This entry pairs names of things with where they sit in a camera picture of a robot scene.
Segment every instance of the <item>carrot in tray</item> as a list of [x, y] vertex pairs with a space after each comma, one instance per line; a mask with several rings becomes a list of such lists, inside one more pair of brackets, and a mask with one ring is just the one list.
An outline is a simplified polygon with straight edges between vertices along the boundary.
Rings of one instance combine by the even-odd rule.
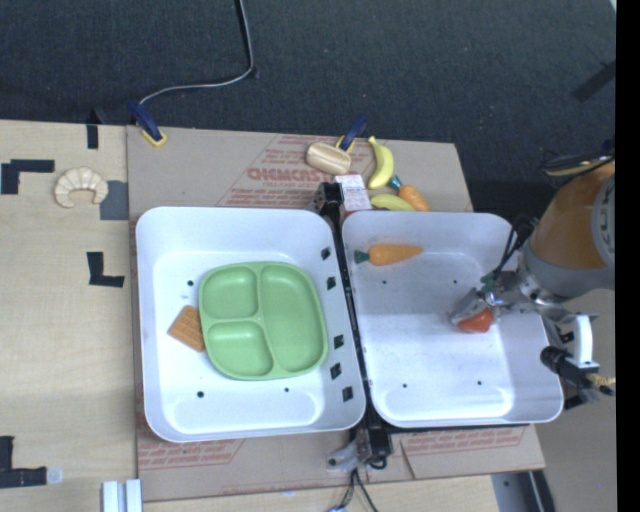
[[418, 245], [374, 244], [369, 252], [355, 251], [356, 263], [368, 261], [373, 265], [390, 265], [417, 256], [423, 251]]
[[403, 185], [398, 176], [389, 181], [389, 185], [398, 191], [398, 197], [404, 199], [418, 212], [430, 212], [431, 206], [413, 185]]

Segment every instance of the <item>divided green plate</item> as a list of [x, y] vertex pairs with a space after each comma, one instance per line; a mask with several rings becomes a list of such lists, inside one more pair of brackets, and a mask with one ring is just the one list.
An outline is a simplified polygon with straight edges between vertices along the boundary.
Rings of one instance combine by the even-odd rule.
[[213, 269], [200, 281], [199, 309], [209, 359], [229, 377], [293, 377], [327, 355], [317, 290], [294, 265], [252, 262]]

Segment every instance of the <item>toy banana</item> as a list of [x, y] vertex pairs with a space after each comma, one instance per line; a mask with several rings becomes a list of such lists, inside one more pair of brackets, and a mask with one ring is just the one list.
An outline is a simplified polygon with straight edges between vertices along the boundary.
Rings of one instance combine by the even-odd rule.
[[369, 144], [376, 157], [376, 170], [369, 178], [367, 187], [370, 190], [376, 190], [389, 183], [393, 176], [393, 153], [388, 147], [378, 144], [373, 135], [369, 137]]
[[404, 199], [393, 194], [377, 194], [371, 198], [372, 206], [400, 212], [415, 212], [415, 208]]

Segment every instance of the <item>cardboard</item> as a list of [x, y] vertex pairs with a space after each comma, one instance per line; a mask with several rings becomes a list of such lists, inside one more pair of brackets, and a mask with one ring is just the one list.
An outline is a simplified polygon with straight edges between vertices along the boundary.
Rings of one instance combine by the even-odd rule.
[[[329, 472], [328, 453], [344, 447], [348, 432], [173, 444], [156, 437], [144, 418], [140, 375], [135, 224], [157, 206], [312, 208], [318, 185], [332, 176], [311, 168], [305, 152], [337, 138], [163, 128], [155, 148], [137, 127], [127, 128], [132, 307], [137, 383], [138, 476], [145, 501], [343, 486]], [[394, 154], [396, 173], [434, 211], [472, 211], [455, 147], [379, 140]], [[373, 150], [358, 139], [351, 172], [364, 183], [375, 168]], [[393, 192], [391, 189], [376, 191]], [[540, 469], [544, 459], [533, 426], [400, 433], [372, 483]]]

